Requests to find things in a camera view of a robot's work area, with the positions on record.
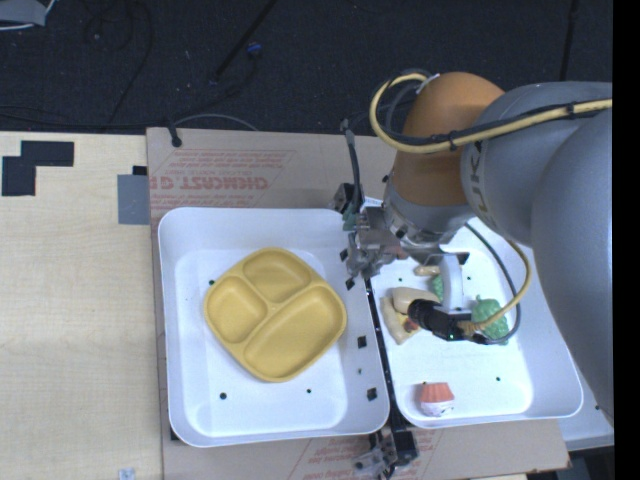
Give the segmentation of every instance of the green food item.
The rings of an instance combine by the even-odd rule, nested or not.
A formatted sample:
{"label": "green food item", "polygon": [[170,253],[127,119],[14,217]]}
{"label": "green food item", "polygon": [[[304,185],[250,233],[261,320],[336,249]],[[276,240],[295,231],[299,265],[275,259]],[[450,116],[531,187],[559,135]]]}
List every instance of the green food item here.
{"label": "green food item", "polygon": [[[471,310],[471,321],[474,323],[483,322],[500,311],[500,304],[495,299],[481,299],[480,295],[478,295],[476,300],[478,303]],[[509,332],[507,317],[503,315],[497,321],[485,327],[482,332],[492,340],[502,338]],[[506,345],[507,342],[508,340],[502,342],[501,345]]]}
{"label": "green food item", "polygon": [[442,276],[436,276],[431,281],[431,291],[436,294],[440,302],[444,298],[444,283],[442,282]]}

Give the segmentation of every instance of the black tape mark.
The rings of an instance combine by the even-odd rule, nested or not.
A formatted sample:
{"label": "black tape mark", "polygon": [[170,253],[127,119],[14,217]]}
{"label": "black tape mark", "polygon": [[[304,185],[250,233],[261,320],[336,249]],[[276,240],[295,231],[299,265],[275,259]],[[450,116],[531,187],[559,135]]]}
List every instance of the black tape mark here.
{"label": "black tape mark", "polygon": [[134,165],[131,169],[131,174],[135,176],[147,176],[147,171],[146,165]]}
{"label": "black tape mark", "polygon": [[73,167],[74,143],[25,141],[20,156],[2,158],[2,195],[35,196],[36,167]]}

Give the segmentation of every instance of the dark carpet floor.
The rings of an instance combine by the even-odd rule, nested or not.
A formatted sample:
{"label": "dark carpet floor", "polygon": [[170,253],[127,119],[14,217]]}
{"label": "dark carpet floor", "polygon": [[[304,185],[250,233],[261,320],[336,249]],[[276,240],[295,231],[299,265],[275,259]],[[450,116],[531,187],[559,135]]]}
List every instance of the dark carpet floor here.
{"label": "dark carpet floor", "polygon": [[612,81],[612,43],[613,0],[57,0],[0,22],[0,129],[334,133],[404,69]]}

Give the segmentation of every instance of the light wooden surface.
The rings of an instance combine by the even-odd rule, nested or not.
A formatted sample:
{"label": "light wooden surface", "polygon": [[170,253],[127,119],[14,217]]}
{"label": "light wooden surface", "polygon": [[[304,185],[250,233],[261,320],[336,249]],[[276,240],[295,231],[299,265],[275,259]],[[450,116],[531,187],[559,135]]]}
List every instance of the light wooden surface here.
{"label": "light wooden surface", "polygon": [[0,134],[0,156],[72,140],[75,163],[0,197],[0,478],[159,479],[150,229],[117,205],[145,138],[26,135]]}

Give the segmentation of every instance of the yellow cable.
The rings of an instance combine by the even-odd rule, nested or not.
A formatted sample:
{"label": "yellow cable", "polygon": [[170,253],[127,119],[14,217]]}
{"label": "yellow cable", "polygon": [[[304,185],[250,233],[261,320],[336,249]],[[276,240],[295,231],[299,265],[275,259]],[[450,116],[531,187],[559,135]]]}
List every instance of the yellow cable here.
{"label": "yellow cable", "polygon": [[369,121],[371,122],[371,127],[375,134],[380,137],[384,142],[389,144],[391,147],[397,149],[398,151],[403,151],[405,153],[436,153],[438,151],[446,151],[451,148],[451,144],[455,146],[463,146],[466,144],[470,144],[472,142],[477,142],[481,140],[491,139],[497,137],[499,135],[504,135],[507,133],[515,132],[518,130],[522,130],[523,128],[528,128],[529,126],[533,126],[536,124],[544,123],[547,121],[551,121],[554,119],[560,119],[563,117],[568,117],[572,113],[573,114],[582,114],[586,112],[594,112],[598,110],[605,110],[607,108],[611,108],[613,105],[613,100],[611,98],[605,98],[600,100],[588,101],[583,103],[576,103],[573,106],[573,111],[570,112],[566,107],[555,108],[551,110],[546,110],[544,112],[540,112],[539,114],[524,117],[517,121],[513,121],[504,125],[495,126],[488,130],[483,130],[480,132],[473,133],[471,135],[467,135],[465,137],[454,138],[451,142],[445,141],[436,144],[423,144],[419,146],[403,144],[398,142],[393,137],[389,136],[380,126],[377,117],[377,109],[378,104],[380,103],[380,98],[384,94],[386,90],[397,85],[402,82],[407,82],[410,80],[417,80],[420,82],[425,82],[427,77],[422,73],[410,73],[407,75],[401,75],[393,80],[389,80],[386,84],[383,84],[380,89],[375,93],[373,99],[371,100],[371,105],[369,106]]}
{"label": "yellow cable", "polygon": [[529,264],[529,259],[527,258],[525,253],[522,251],[522,249],[520,249],[520,247],[518,247],[518,245],[515,242],[512,242],[511,240],[507,240],[507,243],[518,253],[518,256],[520,256],[520,258],[524,263],[525,278],[524,278],[524,282],[522,283],[522,287],[506,306],[502,307],[500,311],[495,312],[486,320],[483,320],[482,322],[471,322],[469,320],[464,322],[458,322],[458,327],[460,327],[460,329],[462,329],[464,334],[467,336],[471,336],[473,333],[477,331],[482,331],[492,323],[497,322],[500,318],[502,318],[502,316],[507,314],[507,312],[511,310],[511,308],[513,308],[516,304],[518,304],[518,302],[520,302],[522,297],[524,297],[524,294],[529,289],[529,286],[531,286],[531,265]]}

